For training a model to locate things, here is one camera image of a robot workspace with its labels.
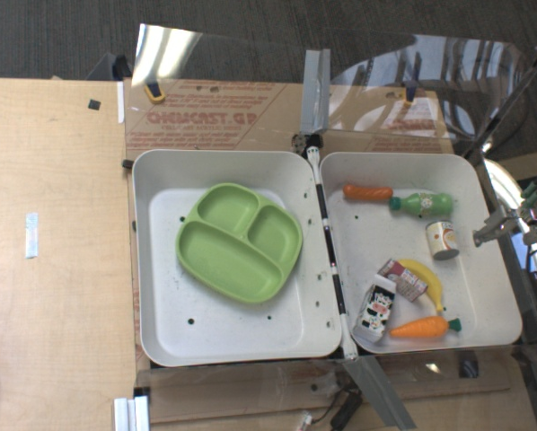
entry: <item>toy can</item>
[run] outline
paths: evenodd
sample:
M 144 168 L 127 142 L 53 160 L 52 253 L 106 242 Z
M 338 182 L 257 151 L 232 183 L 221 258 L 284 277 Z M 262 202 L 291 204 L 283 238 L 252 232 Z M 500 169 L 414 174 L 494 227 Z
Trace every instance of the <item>toy can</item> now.
M 453 223 L 449 220 L 438 220 L 427 225 L 428 247 L 435 260 L 446 260 L 456 257 L 458 244 Z

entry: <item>green bottle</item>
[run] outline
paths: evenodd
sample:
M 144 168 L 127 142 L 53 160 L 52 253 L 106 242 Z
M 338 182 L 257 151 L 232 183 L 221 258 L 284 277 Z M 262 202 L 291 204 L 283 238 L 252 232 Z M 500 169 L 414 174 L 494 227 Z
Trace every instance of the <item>green bottle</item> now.
M 409 197 L 392 197 L 391 211 L 403 210 L 418 217 L 448 216 L 452 212 L 452 197 L 446 193 L 413 193 Z

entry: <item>orange carrot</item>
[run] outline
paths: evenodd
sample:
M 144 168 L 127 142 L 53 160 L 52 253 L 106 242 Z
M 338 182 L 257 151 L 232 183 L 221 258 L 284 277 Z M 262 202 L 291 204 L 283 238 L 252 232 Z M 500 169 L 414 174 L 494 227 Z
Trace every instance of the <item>orange carrot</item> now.
M 447 321 L 442 316 L 427 316 L 390 330 L 393 337 L 442 337 L 448 329 L 460 332 L 462 325 L 458 318 Z
M 347 184 L 342 188 L 344 196 L 351 199 L 378 200 L 390 199 L 392 189 L 390 187 L 358 187 Z

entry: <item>yellow banana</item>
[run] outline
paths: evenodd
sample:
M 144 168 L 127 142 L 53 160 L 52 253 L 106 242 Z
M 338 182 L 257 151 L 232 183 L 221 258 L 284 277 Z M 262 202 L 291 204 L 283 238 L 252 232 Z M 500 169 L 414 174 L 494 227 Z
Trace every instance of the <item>yellow banana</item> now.
M 434 302 L 436 311 L 443 312 L 445 309 L 442 306 L 442 283 L 436 273 L 423 263 L 414 259 L 399 259 L 398 262 L 428 285 L 428 297 Z

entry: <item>gray carpet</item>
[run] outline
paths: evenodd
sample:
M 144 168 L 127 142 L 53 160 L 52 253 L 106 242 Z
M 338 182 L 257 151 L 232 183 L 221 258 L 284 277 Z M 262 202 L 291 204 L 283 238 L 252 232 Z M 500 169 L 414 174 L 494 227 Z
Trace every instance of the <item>gray carpet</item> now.
M 132 62 L 141 22 L 339 57 L 344 30 L 537 46 L 537 0 L 0 0 L 0 77 L 84 79 L 106 52 Z M 520 102 L 498 159 L 537 152 L 537 77 Z

